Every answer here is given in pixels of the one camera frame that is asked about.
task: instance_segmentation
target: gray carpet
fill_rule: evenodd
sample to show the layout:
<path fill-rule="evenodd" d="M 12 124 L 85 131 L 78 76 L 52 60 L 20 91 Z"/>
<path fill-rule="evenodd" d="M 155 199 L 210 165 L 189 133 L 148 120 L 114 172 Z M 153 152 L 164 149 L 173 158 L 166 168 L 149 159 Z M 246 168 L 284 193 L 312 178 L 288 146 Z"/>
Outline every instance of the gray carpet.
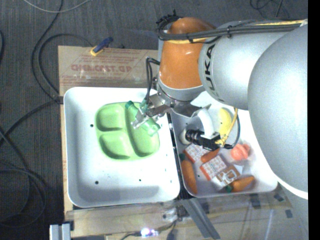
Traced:
<path fill-rule="evenodd" d="M 28 1 L 50 11 L 58 10 L 61 2 Z M 62 10 L 83 1 L 85 0 L 63 0 Z M 69 33 L 82 36 L 95 45 L 106 37 L 113 37 L 114 41 L 110 46 L 113 48 L 156 50 L 156 21 L 171 14 L 174 9 L 179 16 L 197 17 L 219 26 L 237 20 L 272 18 L 277 13 L 279 1 L 93 0 L 60 13 L 41 43 L 53 35 Z M 0 0 L 0 31 L 4 39 L 0 64 L 0 130 L 3 133 L 23 115 L 51 100 L 44 90 L 51 95 L 53 91 L 44 82 L 38 68 L 35 75 L 44 90 L 35 79 L 31 70 L 31 56 L 35 45 L 55 16 L 55 13 L 38 10 L 23 0 Z M 308 18 L 308 0 L 283 0 L 277 16 Z M 43 71 L 56 89 L 59 89 L 58 45 L 88 46 L 79 38 L 59 36 L 43 47 Z M 31 222 L 41 213 L 41 192 L 37 191 L 33 181 L 29 181 L 24 174 L 13 170 L 4 171 L 8 169 L 8 165 L 0 164 L 1 240 L 49 239 L 49 225 L 63 222 L 60 129 L 60 106 L 51 102 L 19 121 L 6 135 L 16 150 L 0 137 L 0 160 L 22 168 L 20 157 L 23 157 L 26 167 L 45 183 L 47 197 L 45 210 L 39 219 L 31 225 L 16 227 L 19 223 Z M 13 214 L 18 214 L 18 220 L 7 219 Z"/>

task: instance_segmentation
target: dark floor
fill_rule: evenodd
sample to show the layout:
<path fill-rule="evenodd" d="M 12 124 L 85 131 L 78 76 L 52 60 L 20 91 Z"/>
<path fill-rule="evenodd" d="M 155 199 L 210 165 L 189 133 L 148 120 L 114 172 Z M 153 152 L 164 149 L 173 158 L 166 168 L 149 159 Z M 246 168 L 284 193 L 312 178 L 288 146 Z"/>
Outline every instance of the dark floor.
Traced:
<path fill-rule="evenodd" d="M 61 0 L 28 1 L 48 11 L 59 10 L 61 4 Z M 83 1 L 63 0 L 61 10 Z M 69 33 L 94 45 L 111 36 L 113 48 L 156 50 L 156 21 L 174 9 L 179 16 L 197 17 L 215 26 L 275 16 L 308 18 L 308 0 L 283 0 L 279 6 L 280 1 L 92 0 L 56 14 L 34 8 L 23 0 L 0 0 L 0 130 L 8 142 L 0 136 L 0 239 L 49 239 L 49 225 L 64 220 L 60 106 L 52 101 L 55 91 L 40 75 L 37 65 L 40 44 L 54 35 Z M 45 44 L 40 62 L 56 89 L 58 45 L 88 46 L 88 43 L 59 35 Z M 50 103 L 22 118 L 46 102 Z M 29 178 L 24 167 L 32 173 Z"/>

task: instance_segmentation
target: green plate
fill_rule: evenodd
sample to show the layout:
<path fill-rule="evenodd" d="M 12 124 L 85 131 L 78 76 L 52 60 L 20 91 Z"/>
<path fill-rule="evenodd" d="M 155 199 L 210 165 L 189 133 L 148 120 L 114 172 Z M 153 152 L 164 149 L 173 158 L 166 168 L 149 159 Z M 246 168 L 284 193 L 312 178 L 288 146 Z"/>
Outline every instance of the green plate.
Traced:
<path fill-rule="evenodd" d="M 95 115 L 95 128 L 101 150 L 116 160 L 137 160 L 159 150 L 158 133 L 149 136 L 140 128 L 131 126 L 136 118 L 125 108 L 126 102 L 102 106 Z"/>

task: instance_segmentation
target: divided green tray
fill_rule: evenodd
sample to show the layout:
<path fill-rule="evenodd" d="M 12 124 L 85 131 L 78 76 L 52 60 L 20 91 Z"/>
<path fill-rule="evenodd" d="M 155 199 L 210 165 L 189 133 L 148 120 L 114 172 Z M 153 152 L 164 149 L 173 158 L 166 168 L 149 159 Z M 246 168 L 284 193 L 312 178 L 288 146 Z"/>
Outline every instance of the divided green tray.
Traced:
<path fill-rule="evenodd" d="M 136 118 L 125 108 L 126 102 L 110 103 L 99 108 L 95 129 L 101 150 L 115 160 L 137 160 L 155 154 L 160 147 L 158 133 L 149 136 L 141 127 L 131 125 Z"/>

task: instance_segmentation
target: green bottle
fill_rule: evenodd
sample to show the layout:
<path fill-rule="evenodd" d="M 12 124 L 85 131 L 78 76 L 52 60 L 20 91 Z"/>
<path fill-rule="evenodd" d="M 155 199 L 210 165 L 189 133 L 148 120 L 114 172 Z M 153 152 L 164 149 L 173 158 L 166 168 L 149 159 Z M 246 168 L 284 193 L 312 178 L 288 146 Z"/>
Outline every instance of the green bottle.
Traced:
<path fill-rule="evenodd" d="M 125 108 L 129 110 L 129 112 L 134 117 L 136 117 L 139 109 L 135 106 L 135 104 L 131 100 L 125 104 Z M 148 133 L 149 136 L 153 136 L 161 128 L 160 125 L 157 124 L 153 118 L 149 118 L 140 127 L 143 128 Z"/>

